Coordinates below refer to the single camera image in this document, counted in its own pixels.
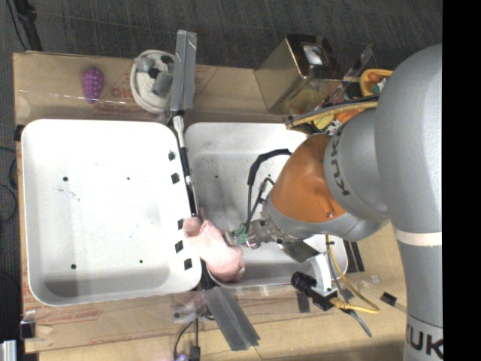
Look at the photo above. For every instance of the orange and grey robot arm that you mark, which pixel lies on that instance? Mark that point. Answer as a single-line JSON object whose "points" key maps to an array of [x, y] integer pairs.
{"points": [[409, 145]]}

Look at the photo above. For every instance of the shiny brown box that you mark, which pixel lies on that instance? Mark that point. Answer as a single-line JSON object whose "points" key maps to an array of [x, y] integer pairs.
{"points": [[285, 77]]}

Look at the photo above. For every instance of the purple grapes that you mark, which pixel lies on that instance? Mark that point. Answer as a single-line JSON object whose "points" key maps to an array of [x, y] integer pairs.
{"points": [[92, 83]]}

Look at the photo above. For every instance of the white plastic tray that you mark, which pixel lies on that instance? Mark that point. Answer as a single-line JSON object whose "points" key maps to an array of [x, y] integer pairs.
{"points": [[105, 209], [221, 156]]}

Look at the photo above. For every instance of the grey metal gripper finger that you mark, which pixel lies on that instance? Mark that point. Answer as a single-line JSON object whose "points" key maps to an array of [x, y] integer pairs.
{"points": [[233, 238]]}

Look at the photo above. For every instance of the black cylinder on white bracket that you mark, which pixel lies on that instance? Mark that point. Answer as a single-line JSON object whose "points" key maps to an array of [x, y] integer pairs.
{"points": [[323, 273]]}

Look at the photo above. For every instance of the grey block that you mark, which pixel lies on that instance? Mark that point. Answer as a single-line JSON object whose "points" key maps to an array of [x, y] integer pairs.
{"points": [[144, 63], [162, 83]]}

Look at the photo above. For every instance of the pink soft toy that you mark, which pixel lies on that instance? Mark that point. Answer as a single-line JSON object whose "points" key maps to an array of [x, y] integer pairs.
{"points": [[219, 252]]}

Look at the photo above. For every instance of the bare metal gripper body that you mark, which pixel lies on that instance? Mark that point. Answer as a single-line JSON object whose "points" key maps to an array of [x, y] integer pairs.
{"points": [[263, 231]]}

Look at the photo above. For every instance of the thin black and white rod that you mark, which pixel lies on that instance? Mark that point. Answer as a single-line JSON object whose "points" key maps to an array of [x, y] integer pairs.
{"points": [[185, 164]]}

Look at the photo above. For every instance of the brown cardboard board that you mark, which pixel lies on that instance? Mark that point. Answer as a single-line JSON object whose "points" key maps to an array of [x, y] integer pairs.
{"points": [[49, 88]]}

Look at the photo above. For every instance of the white bowl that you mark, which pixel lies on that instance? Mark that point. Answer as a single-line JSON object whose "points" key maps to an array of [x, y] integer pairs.
{"points": [[144, 96]]}

